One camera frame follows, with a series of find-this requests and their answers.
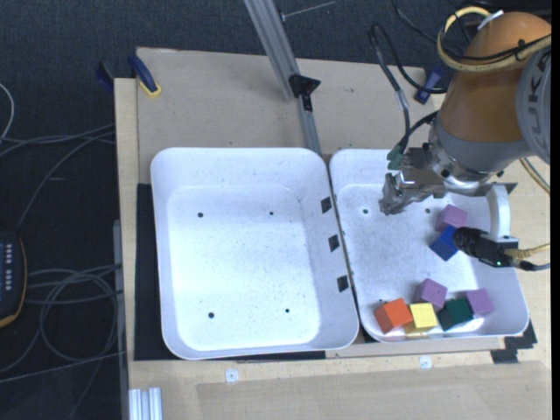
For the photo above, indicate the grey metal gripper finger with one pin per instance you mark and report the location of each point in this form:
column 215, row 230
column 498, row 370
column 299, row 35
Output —
column 387, row 193
column 403, row 199

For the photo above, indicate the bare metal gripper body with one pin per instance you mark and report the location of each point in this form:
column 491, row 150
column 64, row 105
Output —
column 426, row 177

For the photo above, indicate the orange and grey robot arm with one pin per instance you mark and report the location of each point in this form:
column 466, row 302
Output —
column 481, row 103

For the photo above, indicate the purple cube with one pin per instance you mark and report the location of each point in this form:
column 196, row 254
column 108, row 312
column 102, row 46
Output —
column 431, row 291
column 452, row 216
column 480, row 301

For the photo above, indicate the white plastic tray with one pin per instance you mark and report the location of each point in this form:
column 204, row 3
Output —
column 394, row 256
column 245, row 269

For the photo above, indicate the blue cube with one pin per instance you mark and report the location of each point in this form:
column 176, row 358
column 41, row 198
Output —
column 444, row 245

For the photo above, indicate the orange cube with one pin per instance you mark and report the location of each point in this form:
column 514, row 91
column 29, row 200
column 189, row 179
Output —
column 394, row 315

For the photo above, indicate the yellow cube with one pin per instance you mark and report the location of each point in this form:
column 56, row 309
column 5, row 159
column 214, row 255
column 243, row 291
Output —
column 423, row 315

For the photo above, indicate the green cube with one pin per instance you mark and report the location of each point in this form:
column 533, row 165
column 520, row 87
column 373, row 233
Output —
column 457, row 312

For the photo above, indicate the brown cardboard board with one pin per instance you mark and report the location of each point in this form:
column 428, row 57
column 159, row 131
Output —
column 219, row 103

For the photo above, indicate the black cylinder on white bracket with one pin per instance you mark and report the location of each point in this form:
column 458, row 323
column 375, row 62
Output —
column 481, row 245

